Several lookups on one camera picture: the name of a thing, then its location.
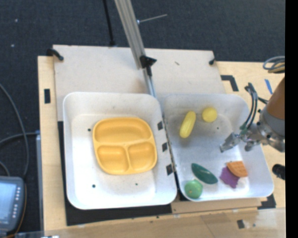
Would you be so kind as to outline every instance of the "green ball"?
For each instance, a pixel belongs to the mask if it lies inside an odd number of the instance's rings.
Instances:
[[[196,199],[201,196],[203,185],[200,184],[197,180],[191,180],[185,184],[184,191],[188,197]]]

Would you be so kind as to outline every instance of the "electronic device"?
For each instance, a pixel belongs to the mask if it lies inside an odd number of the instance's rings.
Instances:
[[[0,237],[19,229],[25,210],[26,188],[19,177],[0,176]]]

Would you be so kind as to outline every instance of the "black carpet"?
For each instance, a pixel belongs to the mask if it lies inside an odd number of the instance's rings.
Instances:
[[[107,0],[115,43],[128,43],[114,0]],[[212,50],[217,60],[265,61],[285,55],[286,0],[132,0],[146,48]],[[109,45],[102,0],[0,0],[0,84],[25,130],[39,130],[37,56],[53,44]],[[0,90],[0,140],[21,133]],[[21,231],[40,229],[35,137],[29,136],[28,204]],[[12,176],[25,165],[22,138],[0,146]]]

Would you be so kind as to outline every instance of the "black bracket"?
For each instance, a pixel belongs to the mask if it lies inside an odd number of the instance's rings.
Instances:
[[[61,56],[60,53],[57,52],[55,49],[47,49],[46,55],[49,57],[52,57],[53,55],[55,55],[60,61],[64,60],[64,57]]]
[[[147,69],[147,74],[148,76],[152,76],[152,71],[151,71],[151,66],[156,62],[157,60],[156,59],[153,59],[153,58],[149,58],[149,57],[146,57],[146,56],[141,56],[140,57],[140,63],[141,63],[141,66],[143,68],[146,68]]]

